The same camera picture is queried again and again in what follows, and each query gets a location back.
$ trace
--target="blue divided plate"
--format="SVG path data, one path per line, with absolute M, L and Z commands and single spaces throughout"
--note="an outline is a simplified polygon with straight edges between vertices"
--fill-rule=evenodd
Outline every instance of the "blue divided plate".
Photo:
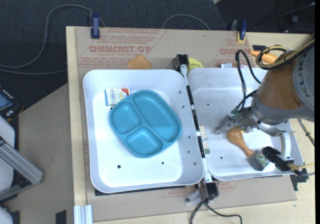
M 179 118 L 155 92 L 141 90 L 117 103 L 109 115 L 110 125 L 136 156 L 152 157 L 181 135 Z

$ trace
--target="black cable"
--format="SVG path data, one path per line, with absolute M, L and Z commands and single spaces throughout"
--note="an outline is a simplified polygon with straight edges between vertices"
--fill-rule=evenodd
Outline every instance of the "black cable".
M 172 19 L 172 18 L 174 18 L 174 17 L 178 17 L 178 16 L 186 16 L 186 17 L 193 18 L 193 19 L 199 21 L 200 23 L 202 23 L 208 30 L 211 30 L 210 27 L 209 27 L 205 22 L 203 22 L 203 21 L 200 20 L 199 18 L 197 18 L 197 17 L 195 17 L 195 16 L 193 16 L 193 15 L 189 15 L 189 14 L 175 14 L 175 15 L 170 16 L 167 20 L 164 21 L 164 23 L 163 23 L 163 25 L 162 25 L 162 29 L 165 28 L 165 24 L 166 24 L 170 19 Z
M 248 98 L 247 96 L 246 96 L 246 89 L 245 89 L 245 79 L 244 79 L 244 76 L 243 76 L 243 74 L 242 74 L 242 72 L 241 72 L 241 68 L 240 68 L 240 59 L 239 59 L 239 54 L 243 54 L 244 55 L 244 57 L 245 57 L 245 59 L 246 59 L 246 62 L 247 62 L 247 64 L 248 64 L 248 67 L 249 67 L 249 70 L 250 70 L 250 73 L 251 73 L 251 75 L 253 76 L 253 78 L 255 79 L 255 81 L 257 82 L 257 83 L 259 83 L 259 84 L 261 84 L 261 82 L 260 82 L 260 80 L 258 80 L 258 78 L 255 76 L 255 74 L 254 74 L 254 72 L 253 72 L 253 70 L 252 70 L 252 67 L 251 67 L 251 64 L 250 64 L 250 62 L 249 62 L 249 59 L 248 59 L 248 57 L 247 57 L 247 55 L 246 55 L 246 53 L 244 53 L 241 49 L 240 50 L 238 50 L 236 53 L 235 53 L 235 60 L 236 60 L 236 67 L 237 67 L 237 70 L 238 70 L 238 73 L 239 73 L 239 76 L 240 76 L 240 80 L 241 80 L 241 84 L 242 84 L 242 91 L 243 91 L 243 100 L 240 102 L 240 104 L 238 105 L 238 108 L 240 108 L 240 105 L 241 105 L 241 108 L 240 108 L 240 110 L 239 110 L 239 112 L 241 112 L 242 110 L 243 110 L 243 108 L 245 107 L 245 101 L 246 101 L 246 99 Z
M 201 201 L 201 202 L 196 206 L 196 208 L 193 210 L 193 212 L 191 213 L 191 217 L 190 217 L 189 224 L 193 224 L 192 221 L 193 221 L 196 213 L 198 212 L 198 210 L 199 210 L 200 207 L 202 206 L 202 204 L 205 204 L 206 207 L 208 207 L 209 210 L 211 210 L 212 212 L 214 212 L 215 214 L 217 214 L 217 215 L 219 215 L 219 216 L 221 216 L 221 217 L 228 217 L 228 218 L 229 218 L 229 217 L 239 217 L 239 218 L 240 218 L 240 224 L 243 224 L 243 223 L 242 223 L 242 217 L 241 217 L 240 215 L 238 215 L 238 214 L 232 214 L 232 215 L 220 214 L 220 213 L 218 213 L 217 211 L 215 211 L 214 209 L 212 209 L 205 200 Z
M 276 10 L 275 10 L 275 15 L 276 15 L 276 16 L 280 15 L 280 12 L 279 12 L 280 2 L 281 2 L 281 0 L 277 0 L 277 3 L 276 3 L 276 5 L 275 5 L 275 9 L 276 9 Z M 291 8 L 291 10 L 294 10 L 296 7 L 297 7 L 297 0 L 293 0 L 293 8 Z M 276 18 L 275 18 L 278 31 L 279 31 L 279 32 L 284 32 L 284 27 L 288 24 L 288 22 L 287 22 L 287 21 L 284 21 L 284 23 L 283 23 L 282 25 L 280 25 L 279 18 L 280 18 L 280 17 L 276 17 Z
M 299 174 L 300 176 L 312 176 L 312 175 L 315 175 L 316 173 L 313 172 L 313 173 L 309 173 L 309 174 Z
M 12 71 L 12 70 L 3 70 L 0 69 L 0 72 L 17 74 L 17 75 L 30 75 L 30 76 L 42 76 L 42 75 L 53 75 L 57 73 L 66 72 L 67 69 L 64 70 L 56 70 L 56 71 L 48 71 L 48 72 L 23 72 L 23 71 Z
M 204 204 L 206 205 L 206 207 L 208 207 L 212 212 L 214 212 L 215 214 L 221 216 L 221 217 L 239 217 L 240 218 L 240 224 L 242 224 L 242 217 L 239 214 L 232 214 L 232 215 L 224 215 L 224 214 L 220 214 L 218 212 L 216 212 L 214 209 L 212 209 L 206 202 L 204 202 Z
M 262 62 L 262 54 L 263 54 L 263 53 L 267 53 L 267 52 L 269 51 L 269 50 L 268 50 L 268 47 L 267 47 L 267 48 L 265 48 L 265 49 L 262 51 L 262 54 L 259 54 L 259 55 L 256 57 L 255 62 L 256 62 L 256 64 L 259 65 L 259 67 L 260 67 L 261 69 L 263 69 L 263 70 L 278 69 L 278 68 L 281 68 L 281 67 L 283 67 L 283 66 L 285 66 L 285 65 L 287 65 L 287 64 L 289 64 L 289 63 L 292 63 L 293 60 L 297 59 L 299 56 L 305 54 L 305 53 L 308 52 L 310 49 L 312 49 L 312 48 L 314 47 L 314 45 L 315 45 L 315 41 L 312 40 L 312 41 L 310 41 L 309 43 L 306 43 L 304 46 L 302 46 L 303 48 L 301 47 L 301 50 L 300 50 L 300 49 L 296 50 L 296 53 L 295 53 L 294 55 L 291 55 L 291 54 L 290 54 L 290 55 L 289 55 L 290 58 L 286 59 L 286 58 L 288 57 L 288 56 L 286 56 L 286 57 L 284 58 L 284 61 L 283 61 L 283 62 L 282 62 L 282 61 L 280 61 L 280 62 L 277 62 L 277 61 L 276 61 L 276 62 L 273 63 L 273 64 L 264 65 L 263 62 Z M 281 48 L 279 48 L 279 49 L 273 48 L 272 50 L 280 50 L 280 51 L 283 51 L 283 52 L 284 52 L 284 50 L 281 49 Z

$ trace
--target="white tray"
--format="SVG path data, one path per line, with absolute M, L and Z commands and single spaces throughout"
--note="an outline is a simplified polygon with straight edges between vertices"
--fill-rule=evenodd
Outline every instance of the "white tray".
M 248 68 L 241 69 L 247 86 L 247 93 L 258 89 L 259 84 L 253 79 Z M 262 81 L 266 71 L 253 68 L 256 77 Z M 206 154 L 207 167 L 210 174 L 218 180 L 234 180 L 253 177 L 292 174 L 281 172 L 270 163 L 260 172 L 250 166 L 244 152 L 230 143 L 226 133 L 216 134 L 217 127 L 243 98 L 241 81 L 236 68 L 202 68 L 193 69 L 188 74 L 188 81 L 199 124 L 205 126 L 210 154 Z M 246 107 L 251 104 L 251 98 L 246 101 Z M 280 130 L 292 131 L 289 122 L 277 126 Z M 271 146 L 281 151 L 281 138 L 271 137 L 255 129 L 243 134 L 244 141 L 252 150 L 260 150 Z M 290 134 L 290 156 L 296 165 L 302 165 L 303 160 L 294 134 Z
M 91 180 L 103 193 L 183 186 L 204 175 L 195 124 L 183 77 L 173 70 L 93 70 L 83 79 Z M 109 124 L 110 107 L 104 90 L 129 88 L 131 93 L 152 90 L 176 113 L 180 138 L 150 157 L 133 155 Z

